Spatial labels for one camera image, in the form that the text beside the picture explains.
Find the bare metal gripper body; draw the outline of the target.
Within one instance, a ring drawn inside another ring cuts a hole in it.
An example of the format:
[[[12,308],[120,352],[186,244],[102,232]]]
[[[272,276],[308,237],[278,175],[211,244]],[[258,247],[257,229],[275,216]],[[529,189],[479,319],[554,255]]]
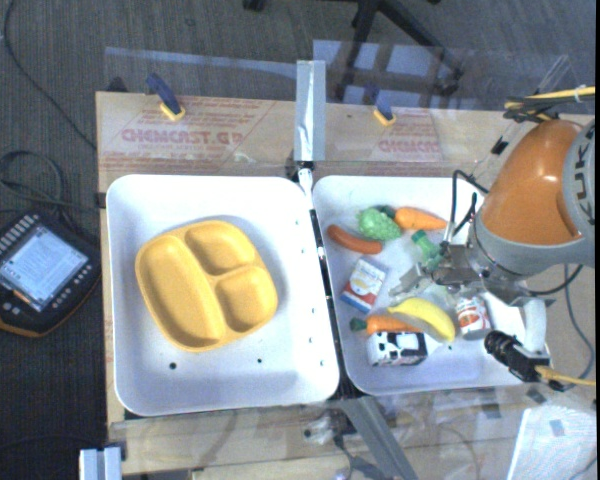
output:
[[[441,286],[461,287],[501,280],[497,265],[477,245],[449,244],[431,274]]]

